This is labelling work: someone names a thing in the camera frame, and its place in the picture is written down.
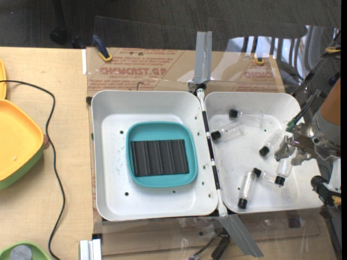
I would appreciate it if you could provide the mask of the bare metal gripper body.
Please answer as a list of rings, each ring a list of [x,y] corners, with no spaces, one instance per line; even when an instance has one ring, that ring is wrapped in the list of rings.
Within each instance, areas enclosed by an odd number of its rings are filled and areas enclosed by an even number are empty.
[[[301,152],[301,154],[308,154],[311,157],[315,157],[314,142],[312,141],[313,130],[310,125],[300,123],[295,125],[291,144]]]

